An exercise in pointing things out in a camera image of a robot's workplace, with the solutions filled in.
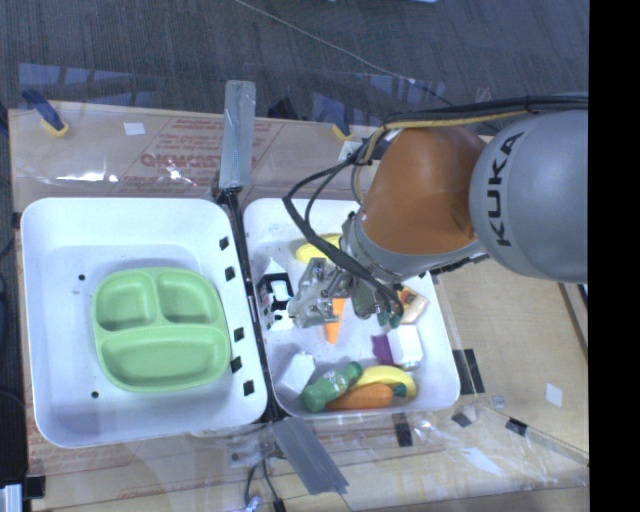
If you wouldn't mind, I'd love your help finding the large orange carrot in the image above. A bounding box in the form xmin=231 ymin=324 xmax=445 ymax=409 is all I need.
xmin=326 ymin=382 xmax=408 ymax=413

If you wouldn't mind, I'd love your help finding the green bottle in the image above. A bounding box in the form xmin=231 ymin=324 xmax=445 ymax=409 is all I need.
xmin=299 ymin=360 xmax=364 ymax=414

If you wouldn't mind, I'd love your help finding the purple block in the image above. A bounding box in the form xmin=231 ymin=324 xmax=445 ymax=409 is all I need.
xmin=370 ymin=333 xmax=396 ymax=366

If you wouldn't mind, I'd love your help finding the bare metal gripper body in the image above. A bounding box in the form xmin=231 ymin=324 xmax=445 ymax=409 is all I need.
xmin=327 ymin=267 xmax=404 ymax=327

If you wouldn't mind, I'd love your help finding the pizza slice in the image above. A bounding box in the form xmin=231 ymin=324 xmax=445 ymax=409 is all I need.
xmin=398 ymin=284 xmax=431 ymax=325

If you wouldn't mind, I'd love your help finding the brown cardboard board red print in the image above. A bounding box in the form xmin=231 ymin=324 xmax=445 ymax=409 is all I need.
xmin=7 ymin=99 xmax=589 ymax=511

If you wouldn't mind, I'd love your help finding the yellow lemon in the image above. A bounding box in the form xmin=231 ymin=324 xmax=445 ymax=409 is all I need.
xmin=294 ymin=233 xmax=344 ymax=264

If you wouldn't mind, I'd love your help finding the white carton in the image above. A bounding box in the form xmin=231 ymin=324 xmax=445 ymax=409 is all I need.
xmin=279 ymin=350 xmax=317 ymax=396

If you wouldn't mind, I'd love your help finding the white plastic tray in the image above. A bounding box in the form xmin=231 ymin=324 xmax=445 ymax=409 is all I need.
xmin=19 ymin=196 xmax=269 ymax=449
xmin=242 ymin=197 xmax=462 ymax=420

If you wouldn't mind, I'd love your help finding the white cube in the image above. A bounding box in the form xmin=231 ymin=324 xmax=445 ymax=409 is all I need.
xmin=386 ymin=324 xmax=425 ymax=370

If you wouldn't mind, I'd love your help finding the yellow banana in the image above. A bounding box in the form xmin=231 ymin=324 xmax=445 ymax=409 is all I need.
xmin=349 ymin=364 xmax=418 ymax=401

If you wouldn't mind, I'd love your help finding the green divided plate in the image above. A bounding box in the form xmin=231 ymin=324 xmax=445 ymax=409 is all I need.
xmin=91 ymin=266 xmax=232 ymax=394

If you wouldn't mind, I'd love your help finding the small orange carrot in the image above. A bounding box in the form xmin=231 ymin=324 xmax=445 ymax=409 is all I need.
xmin=324 ymin=297 xmax=347 ymax=346

